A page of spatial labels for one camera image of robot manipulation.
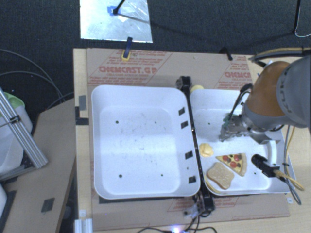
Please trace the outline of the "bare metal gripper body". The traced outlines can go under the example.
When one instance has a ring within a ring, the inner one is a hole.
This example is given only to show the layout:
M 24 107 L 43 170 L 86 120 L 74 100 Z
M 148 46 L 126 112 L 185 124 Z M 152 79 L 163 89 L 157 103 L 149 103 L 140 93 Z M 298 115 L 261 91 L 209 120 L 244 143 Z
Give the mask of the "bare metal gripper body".
M 221 126 L 219 140 L 224 142 L 233 137 L 250 137 L 258 144 L 266 144 L 270 138 L 266 135 L 267 130 L 257 127 L 246 116 L 226 115 Z

